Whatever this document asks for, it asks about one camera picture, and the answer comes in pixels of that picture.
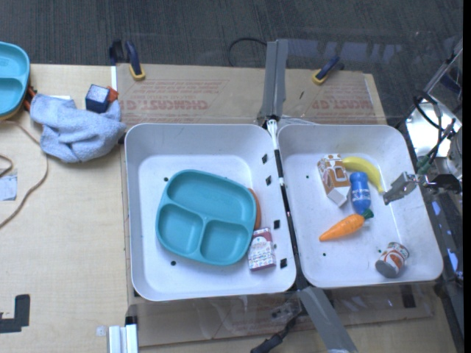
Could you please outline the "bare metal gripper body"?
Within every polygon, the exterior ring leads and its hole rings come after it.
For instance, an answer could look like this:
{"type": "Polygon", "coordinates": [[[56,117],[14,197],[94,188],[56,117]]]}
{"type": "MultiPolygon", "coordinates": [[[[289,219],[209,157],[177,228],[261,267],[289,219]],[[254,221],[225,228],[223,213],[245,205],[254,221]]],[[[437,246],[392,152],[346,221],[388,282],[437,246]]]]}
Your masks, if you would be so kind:
{"type": "Polygon", "coordinates": [[[421,186],[427,189],[438,192],[451,192],[461,193],[462,186],[461,182],[455,178],[452,174],[439,174],[432,180],[429,180],[427,175],[418,176],[419,183],[421,186]]]}

